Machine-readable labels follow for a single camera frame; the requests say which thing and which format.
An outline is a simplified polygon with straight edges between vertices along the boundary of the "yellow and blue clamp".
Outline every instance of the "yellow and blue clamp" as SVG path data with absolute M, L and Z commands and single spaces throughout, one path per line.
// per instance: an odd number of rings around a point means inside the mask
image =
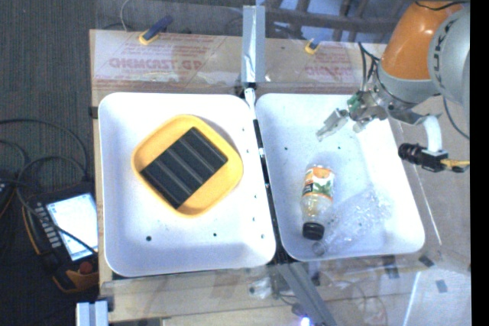
M 165 31 L 169 24 L 173 22 L 173 18 L 167 15 L 161 18 L 157 23 L 147 29 L 145 32 L 141 33 L 139 36 L 139 42 L 143 45 L 148 45 L 158 38 L 158 33 Z

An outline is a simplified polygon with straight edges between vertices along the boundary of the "yellow tray with black insert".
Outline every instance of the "yellow tray with black insert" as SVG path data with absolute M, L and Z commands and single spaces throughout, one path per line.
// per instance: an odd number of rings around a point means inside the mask
M 136 176 L 173 212 L 196 217 L 239 183 L 238 152 L 201 118 L 177 115 L 134 149 Z

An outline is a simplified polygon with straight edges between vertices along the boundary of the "display screen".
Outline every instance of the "display screen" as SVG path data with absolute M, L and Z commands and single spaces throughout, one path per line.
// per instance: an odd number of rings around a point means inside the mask
M 47 204 L 46 208 L 55 225 L 97 250 L 99 246 L 97 208 L 90 193 L 52 202 Z M 92 253 L 76 239 L 64 233 L 60 234 L 73 261 Z

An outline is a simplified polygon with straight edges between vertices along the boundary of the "crumpled clear plastic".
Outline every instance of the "crumpled clear plastic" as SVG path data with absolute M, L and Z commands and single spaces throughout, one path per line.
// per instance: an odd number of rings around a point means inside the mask
M 341 253 L 392 215 L 389 199 L 373 187 L 334 204 L 326 212 L 325 233 L 313 244 L 314 254 Z

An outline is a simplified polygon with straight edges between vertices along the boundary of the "bright light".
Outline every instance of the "bright light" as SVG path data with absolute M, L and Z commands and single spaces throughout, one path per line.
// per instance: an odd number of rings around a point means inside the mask
M 311 326 L 311 321 L 309 318 L 304 317 L 300 320 L 300 326 Z

